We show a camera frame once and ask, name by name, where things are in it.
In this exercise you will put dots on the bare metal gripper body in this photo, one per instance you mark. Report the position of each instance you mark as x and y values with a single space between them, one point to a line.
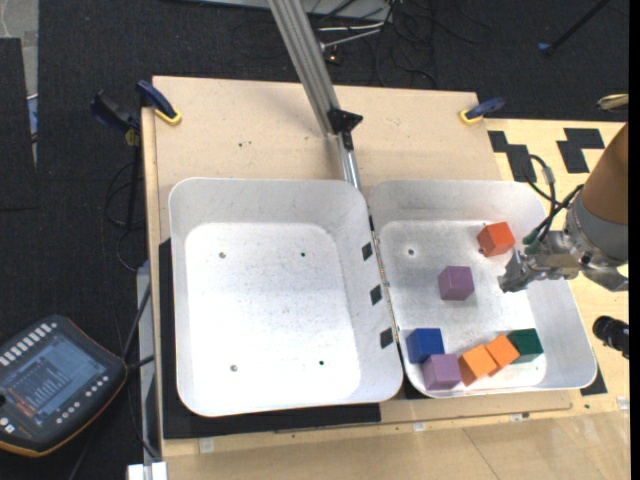
555 260

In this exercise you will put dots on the blue cube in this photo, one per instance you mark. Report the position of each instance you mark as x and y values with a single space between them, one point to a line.
424 344

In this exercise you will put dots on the orange cube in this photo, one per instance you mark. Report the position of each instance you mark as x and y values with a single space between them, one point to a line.
502 350
476 364
496 239

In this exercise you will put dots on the white plastic tray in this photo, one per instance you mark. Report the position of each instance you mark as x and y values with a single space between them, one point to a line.
270 308
430 238

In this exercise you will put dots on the green cube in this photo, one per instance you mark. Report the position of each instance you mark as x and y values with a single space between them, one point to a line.
527 344

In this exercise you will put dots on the purple cube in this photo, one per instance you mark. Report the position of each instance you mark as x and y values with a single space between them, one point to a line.
442 372
456 283

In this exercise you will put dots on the pale wood board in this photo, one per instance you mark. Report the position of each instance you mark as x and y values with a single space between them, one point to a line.
260 133

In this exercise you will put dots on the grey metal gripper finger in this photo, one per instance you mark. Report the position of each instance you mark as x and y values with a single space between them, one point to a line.
511 282
515 260

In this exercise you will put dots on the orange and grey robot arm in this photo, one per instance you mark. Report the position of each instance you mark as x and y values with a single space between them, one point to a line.
607 188

